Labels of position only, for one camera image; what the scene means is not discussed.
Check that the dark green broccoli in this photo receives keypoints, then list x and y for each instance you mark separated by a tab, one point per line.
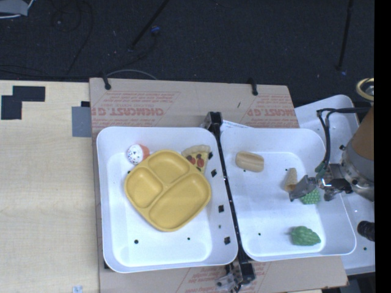
304	236

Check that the yellow divided plate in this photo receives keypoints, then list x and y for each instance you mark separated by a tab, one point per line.
168	191

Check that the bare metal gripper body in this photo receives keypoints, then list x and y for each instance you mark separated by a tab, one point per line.
360	189

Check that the tan bread bun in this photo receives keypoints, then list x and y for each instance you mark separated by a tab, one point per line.
249	161

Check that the white plastic tray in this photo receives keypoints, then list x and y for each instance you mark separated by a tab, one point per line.
268	212
171	246

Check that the yellow pizza slice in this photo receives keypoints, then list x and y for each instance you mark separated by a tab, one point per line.
197	156

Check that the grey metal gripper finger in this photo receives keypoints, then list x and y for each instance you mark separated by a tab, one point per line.
330	195
302	188

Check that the thin black rod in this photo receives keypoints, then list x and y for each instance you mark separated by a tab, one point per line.
230	191

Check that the white sprinkled doughnut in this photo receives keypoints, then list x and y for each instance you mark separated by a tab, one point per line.
136	154

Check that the black cylinder on white bracket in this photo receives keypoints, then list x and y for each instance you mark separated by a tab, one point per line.
367	230

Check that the brown cardboard board red print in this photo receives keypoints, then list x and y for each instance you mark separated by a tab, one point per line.
198	102

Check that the tan ice cream cone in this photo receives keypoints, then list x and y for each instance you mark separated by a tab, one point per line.
291	179

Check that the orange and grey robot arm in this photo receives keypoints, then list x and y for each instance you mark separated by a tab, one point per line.
365	133

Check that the white paper slip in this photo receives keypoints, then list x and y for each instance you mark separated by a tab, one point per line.
235	124

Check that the light green grapes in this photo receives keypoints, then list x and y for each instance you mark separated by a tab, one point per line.
312	197

